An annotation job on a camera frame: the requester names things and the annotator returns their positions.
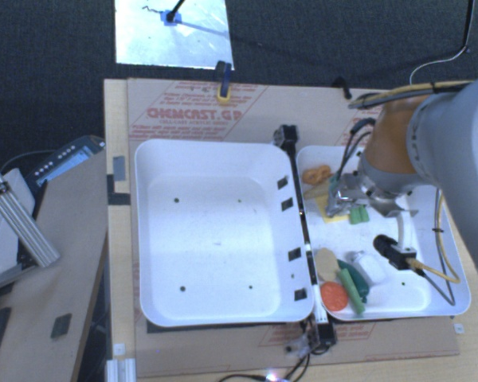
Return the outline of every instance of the silver square plate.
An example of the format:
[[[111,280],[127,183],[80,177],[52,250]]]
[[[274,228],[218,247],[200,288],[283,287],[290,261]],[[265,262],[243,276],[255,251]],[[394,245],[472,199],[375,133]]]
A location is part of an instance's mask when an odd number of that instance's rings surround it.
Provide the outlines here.
[[[119,64],[213,69],[233,65],[225,0],[186,0],[180,22],[167,25],[162,12],[178,0],[115,0]]]

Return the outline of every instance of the dark gray floor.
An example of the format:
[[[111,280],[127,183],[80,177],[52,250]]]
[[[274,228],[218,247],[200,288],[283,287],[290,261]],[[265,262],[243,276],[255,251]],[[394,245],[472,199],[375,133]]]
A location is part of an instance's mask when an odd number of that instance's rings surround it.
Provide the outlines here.
[[[226,0],[238,82],[407,84],[418,64],[455,53],[468,0]],[[212,72],[118,65],[114,0],[0,0],[0,165],[24,151],[103,134],[103,79],[210,79]],[[478,77],[471,52],[415,80]],[[27,170],[38,160],[19,165]]]

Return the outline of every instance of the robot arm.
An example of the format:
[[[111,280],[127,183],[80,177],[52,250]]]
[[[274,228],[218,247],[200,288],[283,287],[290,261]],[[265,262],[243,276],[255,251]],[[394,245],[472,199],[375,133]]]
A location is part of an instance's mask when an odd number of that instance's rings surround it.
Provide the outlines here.
[[[369,204],[396,216],[397,198],[421,184],[441,189],[478,269],[478,80],[458,93],[389,102],[357,173],[331,186],[327,213]]]

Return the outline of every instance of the yellow sponge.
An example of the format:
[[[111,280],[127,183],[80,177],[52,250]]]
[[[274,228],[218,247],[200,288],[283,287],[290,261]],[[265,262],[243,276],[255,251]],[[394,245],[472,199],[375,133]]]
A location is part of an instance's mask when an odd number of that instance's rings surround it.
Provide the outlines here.
[[[324,219],[324,222],[326,224],[331,224],[333,222],[339,222],[341,220],[348,219],[348,217],[349,217],[348,215],[340,215],[340,216],[335,215],[332,218],[327,216],[327,214],[326,214],[327,199],[328,199],[327,194],[324,194],[324,195],[322,195],[320,197],[317,197],[315,199],[315,202],[317,203],[317,206],[319,207],[320,215],[322,216],[322,218]]]

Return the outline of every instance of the white tray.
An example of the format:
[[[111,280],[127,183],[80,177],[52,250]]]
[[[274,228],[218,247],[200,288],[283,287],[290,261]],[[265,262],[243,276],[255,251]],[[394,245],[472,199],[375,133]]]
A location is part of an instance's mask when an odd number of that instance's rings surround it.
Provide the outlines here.
[[[297,322],[310,314],[314,296],[282,150],[156,139],[136,151],[135,173],[140,304],[149,321]],[[292,207],[283,210],[284,202]]]
[[[300,173],[306,169],[328,164],[335,172],[339,168],[343,155],[343,147],[308,146],[303,148],[297,158]],[[352,172],[357,168],[358,158],[353,157],[344,172]],[[302,184],[302,190],[310,189]],[[417,250],[417,258],[428,266],[441,269],[433,228],[433,206],[435,187],[424,185],[417,187],[410,197],[403,197],[399,204],[405,209],[417,209],[412,224],[415,242],[411,245]],[[460,262],[455,241],[449,227],[448,219],[443,213],[442,228],[444,245],[452,267],[461,278],[461,283],[452,284],[456,305],[449,305],[441,295],[422,277],[412,271],[397,271],[390,266],[388,260],[379,255],[372,244],[376,235],[384,234],[398,238],[398,224],[394,218],[384,218],[372,208],[368,208],[370,222],[349,224],[348,220],[325,224],[315,200],[305,201],[308,231],[314,253],[320,248],[331,249],[338,259],[346,261],[351,251],[364,250],[374,256],[386,273],[386,279],[379,285],[370,288],[365,311],[357,315],[350,306],[344,310],[332,312],[332,315],[344,321],[378,320],[386,318],[428,317],[458,315],[464,313],[471,302],[471,295],[465,274]],[[448,294],[446,282],[435,275],[429,276]]]

